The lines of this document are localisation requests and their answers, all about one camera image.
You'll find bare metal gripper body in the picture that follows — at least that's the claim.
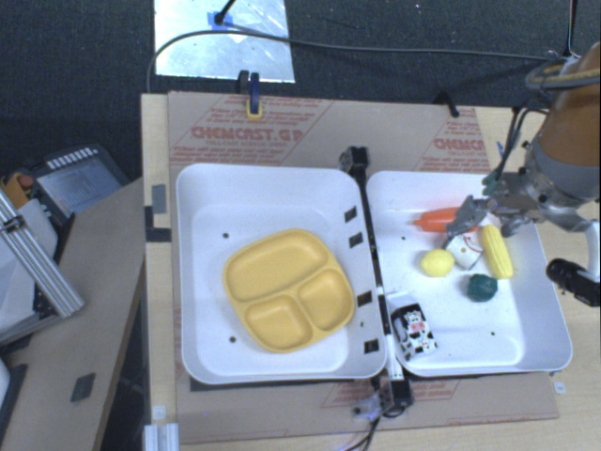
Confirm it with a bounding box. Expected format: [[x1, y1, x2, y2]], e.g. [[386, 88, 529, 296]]
[[486, 172, 596, 232]]

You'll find yellow corn cob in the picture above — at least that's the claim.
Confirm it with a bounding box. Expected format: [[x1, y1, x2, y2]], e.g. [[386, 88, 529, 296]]
[[480, 223, 515, 281]]

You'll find orange carrot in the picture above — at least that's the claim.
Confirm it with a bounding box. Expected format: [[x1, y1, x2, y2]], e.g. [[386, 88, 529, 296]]
[[412, 207, 479, 233]]

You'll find white can with face print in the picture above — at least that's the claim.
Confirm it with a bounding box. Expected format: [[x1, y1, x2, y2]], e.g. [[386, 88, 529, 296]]
[[444, 232, 485, 271]]

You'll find yellow lemon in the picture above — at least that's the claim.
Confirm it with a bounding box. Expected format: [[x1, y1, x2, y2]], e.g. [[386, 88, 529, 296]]
[[420, 248, 456, 278]]

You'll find green broccoli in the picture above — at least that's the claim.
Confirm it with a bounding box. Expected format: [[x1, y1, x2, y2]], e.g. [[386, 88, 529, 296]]
[[467, 272, 500, 303]]

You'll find thin black and white rod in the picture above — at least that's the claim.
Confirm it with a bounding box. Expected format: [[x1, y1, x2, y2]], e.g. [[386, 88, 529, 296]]
[[351, 160, 406, 394]]

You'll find white plastic tray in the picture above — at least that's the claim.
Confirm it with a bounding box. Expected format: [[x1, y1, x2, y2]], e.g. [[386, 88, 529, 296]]
[[365, 170, 575, 379], [175, 162, 389, 386]]

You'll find cow print milk carton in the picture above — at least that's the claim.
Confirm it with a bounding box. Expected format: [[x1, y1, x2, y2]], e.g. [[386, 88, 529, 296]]
[[389, 298, 439, 362]]

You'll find brown cardboard board, red print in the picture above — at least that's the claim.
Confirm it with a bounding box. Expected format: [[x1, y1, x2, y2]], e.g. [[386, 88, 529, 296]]
[[166, 90, 561, 445]]

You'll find yellow divided plate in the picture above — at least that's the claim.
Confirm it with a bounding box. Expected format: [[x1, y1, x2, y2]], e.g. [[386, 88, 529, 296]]
[[222, 227, 356, 354]]

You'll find black cylinder on white bracket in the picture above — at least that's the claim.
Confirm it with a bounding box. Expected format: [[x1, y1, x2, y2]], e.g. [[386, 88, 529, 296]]
[[546, 221, 601, 307]]

